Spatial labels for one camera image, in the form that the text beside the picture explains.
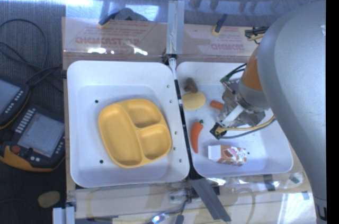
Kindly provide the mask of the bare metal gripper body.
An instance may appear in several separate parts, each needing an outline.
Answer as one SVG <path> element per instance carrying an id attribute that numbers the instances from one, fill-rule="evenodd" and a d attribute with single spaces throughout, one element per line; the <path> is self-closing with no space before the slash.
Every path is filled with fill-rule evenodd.
<path id="1" fill-rule="evenodd" d="M 226 82 L 224 105 L 218 122 L 224 127 L 254 127 L 265 118 L 266 98 L 262 91 L 247 87 L 240 79 Z"/>

